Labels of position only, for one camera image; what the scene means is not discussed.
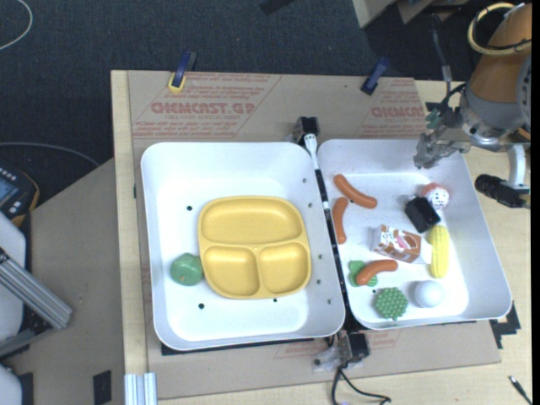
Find brown cardboard board red print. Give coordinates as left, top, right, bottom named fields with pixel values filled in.
left=126, top=70, right=503, bottom=400

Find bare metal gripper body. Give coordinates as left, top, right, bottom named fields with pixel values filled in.
left=423, top=121, right=514, bottom=156

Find yellow toy corn cob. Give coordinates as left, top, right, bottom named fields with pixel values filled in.
left=427, top=224, right=451, bottom=279

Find small black box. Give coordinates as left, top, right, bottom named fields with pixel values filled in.
left=403, top=196, right=442, bottom=235

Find green toy pepper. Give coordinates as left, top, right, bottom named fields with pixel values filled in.
left=170, top=252, right=205, bottom=288

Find green toy grapes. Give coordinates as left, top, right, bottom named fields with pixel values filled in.
left=373, top=287, right=409, bottom=321

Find orange toy sausage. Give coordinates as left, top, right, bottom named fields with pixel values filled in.
left=355, top=259, right=399, bottom=287
left=331, top=197, right=350, bottom=246
left=332, top=174, right=379, bottom=210

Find thin black and white rod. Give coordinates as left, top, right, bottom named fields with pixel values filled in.
left=304, top=134, right=350, bottom=333

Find yellow divided plate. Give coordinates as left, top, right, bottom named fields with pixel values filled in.
left=197, top=195, right=313, bottom=300

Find black block with thin wires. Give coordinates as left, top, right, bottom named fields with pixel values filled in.
left=289, top=116, right=321, bottom=143
left=313, top=331, right=372, bottom=373

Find brown and white carton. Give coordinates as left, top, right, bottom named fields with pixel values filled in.
left=370, top=224, right=434, bottom=266

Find black cylinder on white bracket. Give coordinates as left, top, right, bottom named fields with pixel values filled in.
left=474, top=143, right=531, bottom=209

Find red-haired white toy figure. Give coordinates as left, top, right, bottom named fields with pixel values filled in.
left=421, top=182, right=450, bottom=224

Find green toy lettuce leaf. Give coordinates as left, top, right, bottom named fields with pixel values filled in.
left=348, top=260, right=380, bottom=289

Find white plastic tray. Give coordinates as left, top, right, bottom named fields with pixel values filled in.
left=140, top=141, right=348, bottom=351
left=316, top=138, right=513, bottom=331

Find white ball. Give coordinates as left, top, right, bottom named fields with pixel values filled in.
left=413, top=280, right=446, bottom=309

